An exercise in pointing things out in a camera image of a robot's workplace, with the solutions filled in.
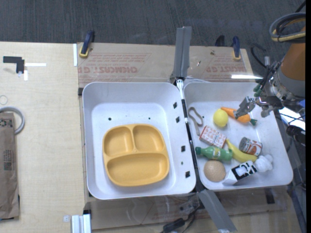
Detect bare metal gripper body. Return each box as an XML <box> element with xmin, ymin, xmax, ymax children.
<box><xmin>255</xmin><ymin>80</ymin><xmax>305</xmax><ymax>112</ymax></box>

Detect orange carrot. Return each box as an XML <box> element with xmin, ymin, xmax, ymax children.
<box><xmin>220</xmin><ymin>106</ymin><xmax>258</xmax><ymax>126</ymax></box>

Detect white plastic tray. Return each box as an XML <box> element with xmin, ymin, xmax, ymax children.
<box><xmin>82</xmin><ymin>82</ymin><xmax>197</xmax><ymax>200</ymax></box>
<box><xmin>182</xmin><ymin>82</ymin><xmax>294</xmax><ymax>192</ymax></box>

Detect yellow lemon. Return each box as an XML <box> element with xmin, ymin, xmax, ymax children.
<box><xmin>213</xmin><ymin>108</ymin><xmax>229</xmax><ymax>128</ymax></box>

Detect orange and white can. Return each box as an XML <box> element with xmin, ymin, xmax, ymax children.
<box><xmin>239</xmin><ymin>136</ymin><xmax>263</xmax><ymax>157</ymax></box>

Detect orange and white carton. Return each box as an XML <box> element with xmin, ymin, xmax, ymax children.
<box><xmin>199</xmin><ymin>125</ymin><xmax>227</xmax><ymax>149</ymax></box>

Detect tan rubber band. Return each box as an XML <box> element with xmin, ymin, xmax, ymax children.
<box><xmin>188</xmin><ymin>107</ymin><xmax>204</xmax><ymax>137</ymax></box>

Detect yellow banana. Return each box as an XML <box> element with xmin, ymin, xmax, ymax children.
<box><xmin>225</xmin><ymin>138</ymin><xmax>258</xmax><ymax>164</ymax></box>

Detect white plastic bottle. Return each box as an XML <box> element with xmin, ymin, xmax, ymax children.
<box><xmin>254</xmin><ymin>154</ymin><xmax>274</xmax><ymax>173</ymax></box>

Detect green bottle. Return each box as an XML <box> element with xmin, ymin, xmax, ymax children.
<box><xmin>195</xmin><ymin>146</ymin><xmax>233</xmax><ymax>162</ymax></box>

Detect thin black and white rod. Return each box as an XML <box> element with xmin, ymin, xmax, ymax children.
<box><xmin>176</xmin><ymin>79</ymin><xmax>200</xmax><ymax>192</ymax></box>

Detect black and white carton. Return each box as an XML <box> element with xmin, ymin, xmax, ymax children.
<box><xmin>222</xmin><ymin>161</ymin><xmax>258</xmax><ymax>186</ymax></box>

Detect tan round bread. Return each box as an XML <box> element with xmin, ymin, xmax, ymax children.
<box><xmin>203</xmin><ymin>160</ymin><xmax>227</xmax><ymax>183</ymax></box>

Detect yellow divided plate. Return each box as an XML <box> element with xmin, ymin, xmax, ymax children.
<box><xmin>102</xmin><ymin>123</ymin><xmax>170</xmax><ymax>187</ymax></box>

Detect brown cardboard board red print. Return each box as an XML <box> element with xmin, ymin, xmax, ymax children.
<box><xmin>77</xmin><ymin>42</ymin><xmax>294</xmax><ymax>230</ymax></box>

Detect brown paper bag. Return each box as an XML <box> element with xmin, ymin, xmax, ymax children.
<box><xmin>0</xmin><ymin>113</ymin><xmax>20</xmax><ymax>220</ymax></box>

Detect black cylinder on white bracket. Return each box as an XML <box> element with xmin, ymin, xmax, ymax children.
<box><xmin>279</xmin><ymin>107</ymin><xmax>306</xmax><ymax>144</ymax></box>

